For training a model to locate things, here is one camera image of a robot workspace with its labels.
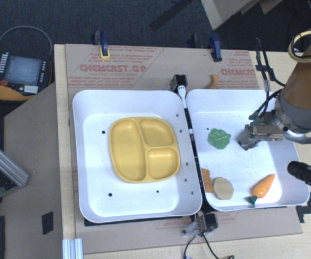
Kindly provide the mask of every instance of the blue clamp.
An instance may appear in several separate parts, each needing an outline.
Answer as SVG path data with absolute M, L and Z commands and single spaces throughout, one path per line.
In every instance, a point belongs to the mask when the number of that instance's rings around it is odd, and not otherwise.
M 215 62 L 221 62 L 221 55 L 220 55 L 220 40 L 218 36 L 211 36 L 209 38 L 209 46 L 213 50 L 211 53 L 212 58 Z
M 107 46 L 107 35 L 103 31 L 94 31 L 92 35 L 92 45 L 98 45 L 98 43 L 101 44 L 100 51 L 100 57 L 102 59 L 109 59 L 110 58 L 110 50 Z

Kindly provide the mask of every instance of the orange carrot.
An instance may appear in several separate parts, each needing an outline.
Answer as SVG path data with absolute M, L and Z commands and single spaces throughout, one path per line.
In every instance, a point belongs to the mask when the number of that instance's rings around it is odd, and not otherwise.
M 254 205 L 257 199 L 266 196 L 274 181 L 274 178 L 275 174 L 271 174 L 254 187 L 253 196 L 249 198 L 249 202 L 251 204 Z

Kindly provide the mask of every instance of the white tray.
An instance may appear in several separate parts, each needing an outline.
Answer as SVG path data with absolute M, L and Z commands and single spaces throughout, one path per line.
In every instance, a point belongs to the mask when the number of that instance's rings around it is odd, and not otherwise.
M 234 187 L 230 200 L 206 193 L 208 203 L 216 210 L 301 205 L 309 199 L 308 186 L 287 172 L 287 165 L 299 160 L 293 142 L 263 141 L 247 151 L 237 143 L 236 138 L 250 122 L 249 115 L 259 108 L 265 97 L 263 90 L 193 90 L 186 97 L 200 167 L 209 169 L 211 178 L 222 176 Z M 273 107 L 274 99 L 268 110 Z M 231 134 L 225 149 L 216 149 L 208 143 L 208 134 L 213 128 Z M 271 173 L 276 174 L 271 189 L 253 207 L 246 198 L 251 196 L 253 186 Z
M 193 215 L 202 204 L 187 122 L 170 91 L 84 90 L 73 100 L 79 205 L 95 223 Z M 114 173 L 109 128 L 126 117 L 156 117 L 173 128 L 180 151 L 178 173 L 167 180 L 129 183 Z

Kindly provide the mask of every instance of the yellow plate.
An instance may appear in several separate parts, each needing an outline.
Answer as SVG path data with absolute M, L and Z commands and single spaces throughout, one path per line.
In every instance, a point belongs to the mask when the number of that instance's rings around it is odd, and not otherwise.
M 110 128 L 110 154 L 116 174 L 134 183 L 165 180 L 180 166 L 172 127 L 151 117 L 119 119 Z

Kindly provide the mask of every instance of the device screen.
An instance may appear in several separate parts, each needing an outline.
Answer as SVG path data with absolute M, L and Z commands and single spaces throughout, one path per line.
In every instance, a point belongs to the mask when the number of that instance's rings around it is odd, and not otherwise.
M 5 79 L 16 84 L 37 85 L 41 65 L 40 59 L 11 56 Z

